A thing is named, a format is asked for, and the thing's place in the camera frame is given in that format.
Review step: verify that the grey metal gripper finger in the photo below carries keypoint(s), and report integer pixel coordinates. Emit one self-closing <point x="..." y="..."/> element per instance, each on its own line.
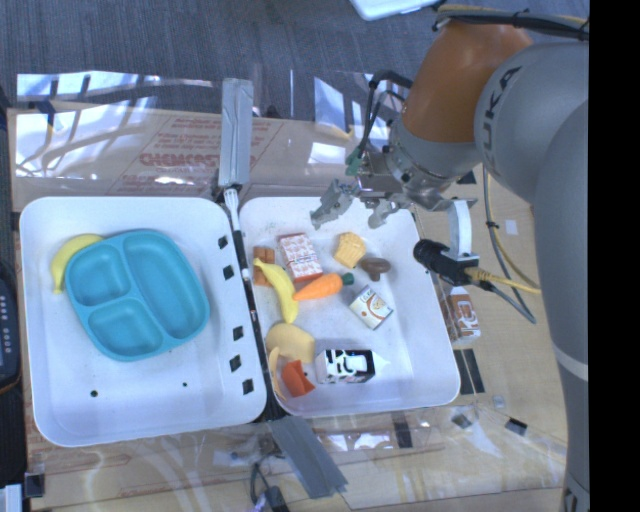
<point x="332" y="202"/>
<point x="382" y="212"/>

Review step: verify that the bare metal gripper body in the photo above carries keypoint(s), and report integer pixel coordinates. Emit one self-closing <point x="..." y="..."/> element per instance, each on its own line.
<point x="385" y="180"/>

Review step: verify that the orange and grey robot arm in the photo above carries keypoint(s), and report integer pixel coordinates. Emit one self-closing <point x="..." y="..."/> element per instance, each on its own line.
<point x="545" y="150"/>

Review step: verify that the yellow cupcake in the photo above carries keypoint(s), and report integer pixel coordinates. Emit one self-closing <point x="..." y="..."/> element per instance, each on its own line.
<point x="349" y="250"/>

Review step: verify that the brown mushroom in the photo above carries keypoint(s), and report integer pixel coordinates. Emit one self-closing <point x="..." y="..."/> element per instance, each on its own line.
<point x="375" y="267"/>

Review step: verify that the orange and white patterned carton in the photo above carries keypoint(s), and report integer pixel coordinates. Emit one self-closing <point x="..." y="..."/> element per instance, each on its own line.
<point x="300" y="257"/>

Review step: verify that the orange carrot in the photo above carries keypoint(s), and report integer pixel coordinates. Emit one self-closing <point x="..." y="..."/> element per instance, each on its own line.
<point x="320" y="286"/>

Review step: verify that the brown waffle biscuit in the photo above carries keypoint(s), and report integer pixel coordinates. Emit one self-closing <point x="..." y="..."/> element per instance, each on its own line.
<point x="262" y="255"/>

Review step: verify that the white carton with orange print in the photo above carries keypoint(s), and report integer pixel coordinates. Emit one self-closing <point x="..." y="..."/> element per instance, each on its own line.
<point x="371" y="307"/>

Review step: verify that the yellow banana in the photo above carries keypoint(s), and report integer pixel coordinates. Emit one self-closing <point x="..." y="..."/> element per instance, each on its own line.
<point x="64" y="257"/>
<point x="281" y="287"/>

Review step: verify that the orange and white drink carton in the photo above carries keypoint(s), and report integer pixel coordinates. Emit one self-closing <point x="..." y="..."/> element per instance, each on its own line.
<point x="462" y="315"/>

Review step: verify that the white plastic tray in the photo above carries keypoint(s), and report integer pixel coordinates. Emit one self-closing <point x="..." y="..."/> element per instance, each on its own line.
<point x="420" y="350"/>
<point x="140" y="400"/>

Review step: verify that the pale yellow rounded toy food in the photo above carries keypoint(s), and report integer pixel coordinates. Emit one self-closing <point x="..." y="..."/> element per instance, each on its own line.
<point x="292" y="340"/>

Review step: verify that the black and white milk carton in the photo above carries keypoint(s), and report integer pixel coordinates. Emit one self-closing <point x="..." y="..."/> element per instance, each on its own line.
<point x="345" y="366"/>

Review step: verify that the orange wedge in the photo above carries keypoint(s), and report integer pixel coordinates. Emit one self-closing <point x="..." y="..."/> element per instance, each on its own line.
<point x="296" y="380"/>

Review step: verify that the brown cardboard board, red print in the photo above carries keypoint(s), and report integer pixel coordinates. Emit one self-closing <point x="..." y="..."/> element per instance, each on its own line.
<point x="505" y="350"/>

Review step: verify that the blue divided plate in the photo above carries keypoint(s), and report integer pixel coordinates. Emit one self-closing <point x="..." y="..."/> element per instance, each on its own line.
<point x="150" y="280"/>

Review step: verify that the black cylinder on white bracket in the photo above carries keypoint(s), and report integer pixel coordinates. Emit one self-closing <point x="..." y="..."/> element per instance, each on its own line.
<point x="445" y="260"/>

